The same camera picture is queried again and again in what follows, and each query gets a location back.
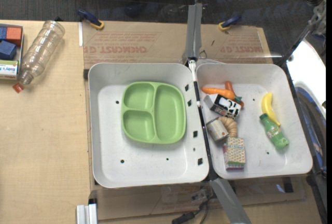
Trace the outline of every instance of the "blue and yellow clamp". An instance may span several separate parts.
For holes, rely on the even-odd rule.
[[[219,23],[218,28],[221,31],[229,30],[231,25],[236,25],[241,20],[242,20],[241,16],[233,17],[229,20]]]
[[[90,12],[87,12],[83,9],[79,9],[77,11],[77,14],[85,20],[88,20],[90,22],[90,26],[97,29],[102,30],[104,28],[104,22],[96,18],[93,14]]]

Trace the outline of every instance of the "green bottle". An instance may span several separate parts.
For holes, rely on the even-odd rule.
[[[265,125],[265,132],[267,136],[271,139],[277,149],[282,149],[289,144],[289,141],[284,137],[280,128],[270,119],[267,114],[262,114],[259,116]]]

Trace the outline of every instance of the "clear plastic bottle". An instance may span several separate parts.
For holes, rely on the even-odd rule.
[[[265,132],[274,143],[276,149],[282,149],[289,144],[289,141],[284,137],[280,128],[274,122],[270,121],[267,114],[262,114],[259,118],[264,123]]]
[[[18,81],[27,85],[44,70],[65,29],[58,22],[48,20],[22,58]]]

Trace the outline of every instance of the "white tray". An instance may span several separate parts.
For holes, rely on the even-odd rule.
[[[209,137],[213,168],[225,179],[298,175],[309,172],[312,157],[303,132],[284,71],[272,64],[202,64],[196,70],[199,87],[225,88],[229,80],[244,108],[236,118],[238,137],[244,138],[246,165],[243,171],[226,171],[222,145]],[[276,150],[259,120],[261,99],[273,93],[272,108],[281,123],[289,145]],[[200,91],[204,121],[218,116],[204,105],[205,93]]]
[[[147,144],[124,134],[121,98],[126,86],[136,81],[164,82],[182,91],[187,124],[180,141]],[[90,69],[89,92],[93,174],[101,186],[196,183],[207,177],[209,164],[188,68],[180,64],[100,63]]]

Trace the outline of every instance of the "croissant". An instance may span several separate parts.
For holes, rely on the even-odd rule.
[[[219,117],[219,120],[225,126],[230,137],[237,137],[238,135],[238,124],[232,119],[226,116]]]

